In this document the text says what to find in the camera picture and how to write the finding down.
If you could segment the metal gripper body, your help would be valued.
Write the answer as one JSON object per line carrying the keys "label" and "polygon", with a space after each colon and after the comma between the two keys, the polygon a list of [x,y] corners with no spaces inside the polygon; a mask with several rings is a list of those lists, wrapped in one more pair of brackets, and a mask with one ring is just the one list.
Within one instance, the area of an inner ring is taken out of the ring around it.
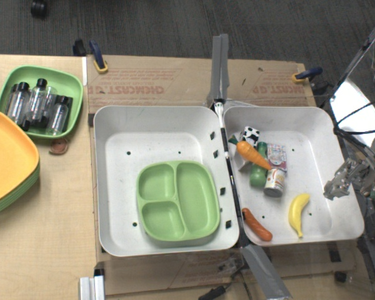
{"label": "metal gripper body", "polygon": [[350,184],[361,185],[369,173],[369,168],[365,160],[347,158],[335,172],[332,184],[339,189],[347,189]]}

